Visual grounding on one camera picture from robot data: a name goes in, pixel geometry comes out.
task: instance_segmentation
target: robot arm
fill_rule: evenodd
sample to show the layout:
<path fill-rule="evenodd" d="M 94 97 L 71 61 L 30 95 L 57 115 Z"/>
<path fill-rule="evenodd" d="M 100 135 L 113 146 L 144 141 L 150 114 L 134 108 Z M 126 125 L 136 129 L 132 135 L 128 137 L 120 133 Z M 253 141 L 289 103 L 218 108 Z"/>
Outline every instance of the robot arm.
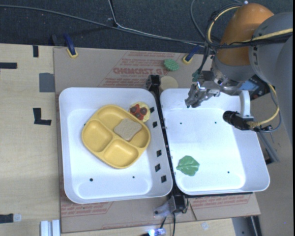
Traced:
<path fill-rule="evenodd" d="M 209 35 L 206 40 L 211 46 Z M 196 84 L 191 86 L 186 106 L 198 107 L 220 92 L 239 95 L 242 84 L 256 74 L 275 87 L 282 122 L 292 143 L 293 13 L 274 15 L 262 5 L 245 4 L 229 21 L 219 46 L 212 48 L 216 47 L 211 70 L 200 67 L 193 74 Z"/>

